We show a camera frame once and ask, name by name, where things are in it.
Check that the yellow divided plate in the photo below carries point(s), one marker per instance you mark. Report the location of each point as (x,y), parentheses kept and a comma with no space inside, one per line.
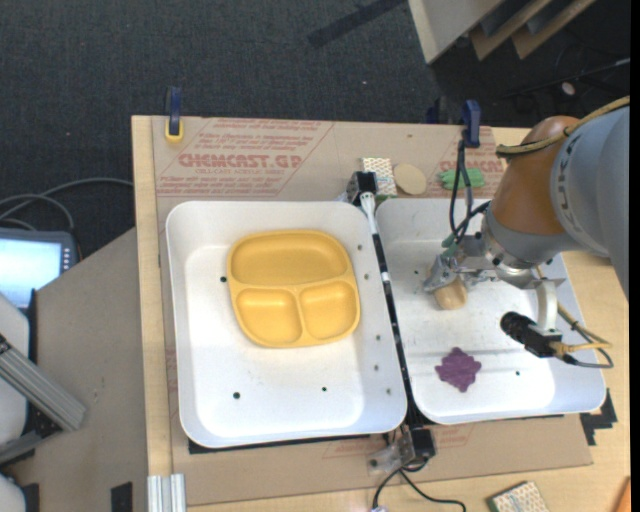
(292,287)

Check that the thin black and white rod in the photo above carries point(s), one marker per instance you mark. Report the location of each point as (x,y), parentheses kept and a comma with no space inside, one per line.
(385,280)

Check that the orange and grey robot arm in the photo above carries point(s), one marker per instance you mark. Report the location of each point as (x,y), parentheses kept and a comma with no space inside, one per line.
(565,200)

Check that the brown cardboard board, red print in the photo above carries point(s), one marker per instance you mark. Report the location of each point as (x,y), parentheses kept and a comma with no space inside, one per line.
(240,160)

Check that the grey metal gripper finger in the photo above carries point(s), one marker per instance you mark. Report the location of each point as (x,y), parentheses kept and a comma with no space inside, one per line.
(472,279)
(439,272)

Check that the beige toy bread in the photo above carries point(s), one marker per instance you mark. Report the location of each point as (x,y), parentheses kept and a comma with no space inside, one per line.
(451,299)

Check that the black cylinder on white bracket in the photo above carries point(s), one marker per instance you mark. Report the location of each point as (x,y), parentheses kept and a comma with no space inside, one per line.
(530,332)

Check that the white plastic tray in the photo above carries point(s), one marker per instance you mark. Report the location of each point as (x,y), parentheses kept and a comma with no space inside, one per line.
(280,400)
(500,400)

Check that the purple grapes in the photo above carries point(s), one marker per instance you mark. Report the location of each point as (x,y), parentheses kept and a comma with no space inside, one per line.
(457,370)

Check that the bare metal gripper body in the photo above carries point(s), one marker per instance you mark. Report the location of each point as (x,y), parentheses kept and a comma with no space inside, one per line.
(510,267)

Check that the green toy vegetable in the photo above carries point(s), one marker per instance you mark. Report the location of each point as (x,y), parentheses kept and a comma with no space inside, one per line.
(475,179)

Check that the white and green patterned packet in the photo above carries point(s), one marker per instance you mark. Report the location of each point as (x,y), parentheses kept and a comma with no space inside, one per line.
(379,172)

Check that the tan round biscuit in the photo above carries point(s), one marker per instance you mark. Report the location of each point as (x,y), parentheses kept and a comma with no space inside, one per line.
(410,179)

